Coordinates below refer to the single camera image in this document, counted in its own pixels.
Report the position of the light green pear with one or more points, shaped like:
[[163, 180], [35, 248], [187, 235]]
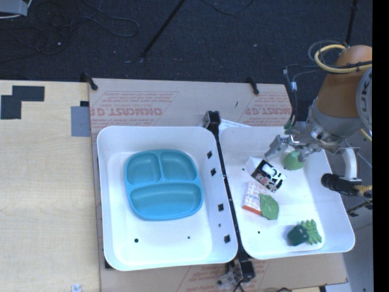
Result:
[[291, 162]]

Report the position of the brown cardboard board red print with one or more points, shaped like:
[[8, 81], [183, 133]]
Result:
[[158, 108]]

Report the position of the orange and white packet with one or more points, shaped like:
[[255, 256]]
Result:
[[251, 196]]

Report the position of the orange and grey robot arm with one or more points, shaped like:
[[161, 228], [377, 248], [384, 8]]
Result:
[[340, 87]]

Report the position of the black and white carton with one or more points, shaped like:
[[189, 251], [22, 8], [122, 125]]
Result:
[[269, 175]]

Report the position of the green leaf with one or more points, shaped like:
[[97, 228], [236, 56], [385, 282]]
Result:
[[270, 207]]

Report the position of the white printed paper slip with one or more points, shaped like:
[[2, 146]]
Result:
[[234, 124]]

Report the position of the dark green pepper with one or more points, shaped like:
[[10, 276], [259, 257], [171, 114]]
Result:
[[297, 235]]

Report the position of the white plastic tray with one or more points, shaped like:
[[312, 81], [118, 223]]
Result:
[[164, 245], [304, 199]]

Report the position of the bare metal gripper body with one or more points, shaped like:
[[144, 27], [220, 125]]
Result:
[[317, 137]]

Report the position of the black cylinder on white bracket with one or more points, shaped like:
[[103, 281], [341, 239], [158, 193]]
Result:
[[337, 183]]

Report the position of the blue divided plate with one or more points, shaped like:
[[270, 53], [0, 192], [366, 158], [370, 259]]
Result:
[[164, 196]]

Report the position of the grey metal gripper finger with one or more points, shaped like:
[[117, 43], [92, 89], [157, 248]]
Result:
[[307, 152], [275, 147]]

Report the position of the light green grapes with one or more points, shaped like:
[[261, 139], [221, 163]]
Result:
[[314, 233]]

